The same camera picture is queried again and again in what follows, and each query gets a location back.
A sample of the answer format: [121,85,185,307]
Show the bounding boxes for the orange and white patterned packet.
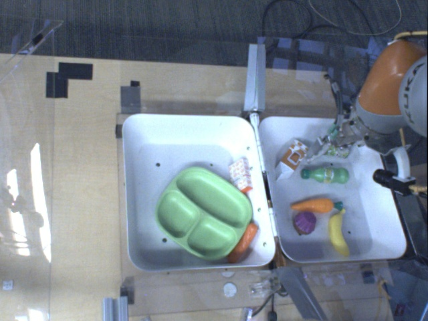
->
[228,156,254,194]

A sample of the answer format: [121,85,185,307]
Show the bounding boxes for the green bottle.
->
[300,166,350,185]

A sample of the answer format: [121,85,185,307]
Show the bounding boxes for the white plastic tray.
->
[258,116,409,265]
[121,113,277,273]

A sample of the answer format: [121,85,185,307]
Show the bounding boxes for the black cylinder on white bracket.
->
[372,145,417,197]

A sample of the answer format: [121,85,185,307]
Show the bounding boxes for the orange and white carton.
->
[274,138,310,182]

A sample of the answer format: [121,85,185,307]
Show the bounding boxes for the green and white packet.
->
[326,144,352,159]

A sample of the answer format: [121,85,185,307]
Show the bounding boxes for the green divided plate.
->
[154,166,254,261]

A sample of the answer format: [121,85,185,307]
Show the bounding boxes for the orange sausage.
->
[227,222,259,265]

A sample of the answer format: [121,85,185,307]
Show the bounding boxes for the orange carrot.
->
[290,197,344,214]

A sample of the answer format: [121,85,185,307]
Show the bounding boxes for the purple grapes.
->
[293,210,318,237]

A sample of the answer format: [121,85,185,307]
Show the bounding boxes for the yellow banana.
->
[328,207,351,258]

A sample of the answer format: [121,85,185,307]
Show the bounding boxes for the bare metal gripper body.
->
[329,118,367,148]

